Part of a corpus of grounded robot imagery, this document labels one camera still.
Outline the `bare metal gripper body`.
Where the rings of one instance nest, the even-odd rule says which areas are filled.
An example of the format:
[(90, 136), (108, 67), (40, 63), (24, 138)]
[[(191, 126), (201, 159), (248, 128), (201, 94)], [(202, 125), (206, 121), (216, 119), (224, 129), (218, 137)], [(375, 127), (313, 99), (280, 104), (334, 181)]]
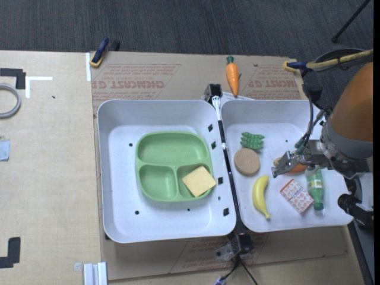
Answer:
[(370, 172), (367, 162), (370, 156), (369, 142), (309, 140), (302, 153), (301, 161), (335, 170), (345, 178), (352, 179), (360, 173)]

